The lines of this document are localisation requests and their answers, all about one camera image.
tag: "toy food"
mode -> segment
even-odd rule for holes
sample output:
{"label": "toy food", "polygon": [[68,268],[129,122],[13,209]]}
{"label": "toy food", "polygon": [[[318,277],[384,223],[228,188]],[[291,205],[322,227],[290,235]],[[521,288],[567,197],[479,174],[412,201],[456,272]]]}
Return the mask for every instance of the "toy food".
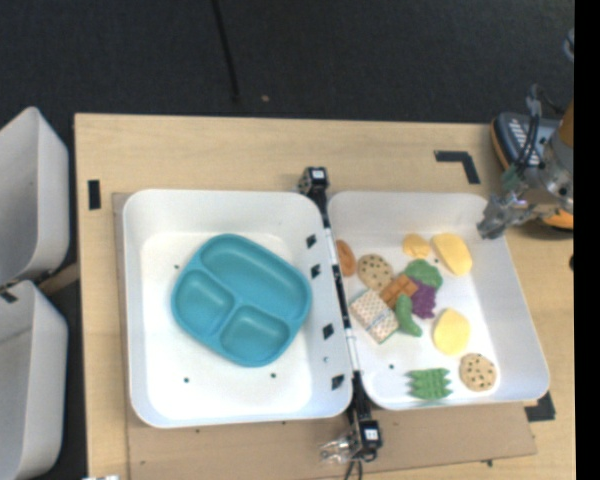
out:
{"label": "toy food", "polygon": [[456,355],[462,352],[469,342],[471,325],[462,314],[455,309],[445,309],[433,329],[433,344],[447,355]]}
{"label": "toy food", "polygon": [[413,314],[420,318],[433,318],[433,309],[436,307],[436,289],[424,284],[422,281],[414,281],[418,289],[411,296],[413,302]]}
{"label": "toy food", "polygon": [[464,240],[453,233],[441,233],[431,239],[436,255],[455,275],[462,276],[471,270],[473,260]]}
{"label": "toy food", "polygon": [[422,398],[423,400],[438,400],[449,396],[451,391],[447,386],[451,383],[447,379],[449,370],[446,368],[431,368],[429,370],[412,370],[407,373],[411,380],[409,392],[411,396]]}
{"label": "toy food", "polygon": [[351,247],[344,240],[336,240],[336,248],[342,275],[345,277],[352,276],[356,273],[356,257],[353,255]]}
{"label": "toy food", "polygon": [[395,313],[373,290],[358,297],[349,306],[349,311],[378,343],[384,342],[400,327]]}
{"label": "toy food", "polygon": [[400,274],[393,281],[391,281],[384,289],[380,292],[380,298],[386,302],[387,306],[391,309],[395,309],[398,297],[402,294],[411,297],[416,290],[418,285],[409,279],[405,274]]}
{"label": "toy food", "polygon": [[431,246],[417,233],[409,233],[402,240],[402,251],[414,258],[426,258],[431,252]]}
{"label": "toy food", "polygon": [[379,292],[393,279],[393,267],[378,254],[366,254],[358,260],[358,277],[365,286]]}
{"label": "toy food", "polygon": [[407,295],[400,295],[396,302],[396,318],[400,322],[400,328],[407,334],[419,338],[422,336],[422,329],[413,321],[412,310],[411,299]]}
{"label": "toy food", "polygon": [[460,379],[472,391],[486,391],[496,382],[495,365],[482,354],[467,354],[460,360]]}
{"label": "toy food", "polygon": [[407,268],[404,269],[404,273],[411,279],[433,286],[436,290],[442,286],[442,275],[440,275],[440,271],[425,260],[413,260],[407,265]]}

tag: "teal divided plate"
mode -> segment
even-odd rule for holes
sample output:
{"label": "teal divided plate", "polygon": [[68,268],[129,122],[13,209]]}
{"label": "teal divided plate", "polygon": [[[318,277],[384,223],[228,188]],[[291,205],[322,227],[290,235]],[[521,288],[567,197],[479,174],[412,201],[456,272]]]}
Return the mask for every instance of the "teal divided plate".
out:
{"label": "teal divided plate", "polygon": [[311,287],[298,269],[233,234],[205,242],[171,294],[178,324],[242,366],[264,366],[287,349],[311,307]]}

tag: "table surface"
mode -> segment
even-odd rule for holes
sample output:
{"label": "table surface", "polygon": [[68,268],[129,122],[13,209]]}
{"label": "table surface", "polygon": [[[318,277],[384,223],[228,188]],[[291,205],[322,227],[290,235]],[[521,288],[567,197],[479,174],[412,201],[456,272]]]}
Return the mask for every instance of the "table surface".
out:
{"label": "table surface", "polygon": [[[114,195],[145,188],[289,190],[305,167],[325,166],[333,193],[486,197],[501,174],[489,127],[78,114],[75,140],[89,475],[342,478],[344,466],[320,464],[315,447],[346,429],[344,418],[165,431],[135,416],[126,393]],[[467,152],[480,183],[469,183],[460,163],[437,162],[434,152],[443,150]],[[376,411],[386,444],[365,465],[365,478],[575,478],[573,237],[528,223],[510,229],[507,242],[549,366],[555,420],[528,424],[517,403]]]}

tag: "black floor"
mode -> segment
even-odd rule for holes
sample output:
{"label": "black floor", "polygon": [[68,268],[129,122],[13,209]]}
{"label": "black floor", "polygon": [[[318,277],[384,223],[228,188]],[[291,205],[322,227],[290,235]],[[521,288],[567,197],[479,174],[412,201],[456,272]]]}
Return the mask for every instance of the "black floor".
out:
{"label": "black floor", "polygon": [[[38,107],[72,151],[76,112],[487,123],[532,84],[573,97],[575,0],[0,0],[0,127]],[[75,259],[75,240],[67,259]],[[84,473],[79,286],[66,439],[44,480]]]}

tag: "yellow toy food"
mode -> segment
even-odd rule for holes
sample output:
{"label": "yellow toy food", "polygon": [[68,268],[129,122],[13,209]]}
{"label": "yellow toy food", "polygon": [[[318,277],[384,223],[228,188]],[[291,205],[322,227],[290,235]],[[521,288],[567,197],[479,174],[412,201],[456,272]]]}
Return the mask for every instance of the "yellow toy food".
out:
{"label": "yellow toy food", "polygon": [[467,244],[458,235],[440,233],[431,239],[436,255],[455,275],[462,276],[471,270],[473,259]]}
{"label": "yellow toy food", "polygon": [[431,252],[431,246],[417,233],[410,233],[402,240],[402,251],[414,258],[426,258]]}
{"label": "yellow toy food", "polygon": [[455,309],[447,308],[433,328],[433,343],[443,354],[453,356],[462,352],[471,336],[471,325]]}

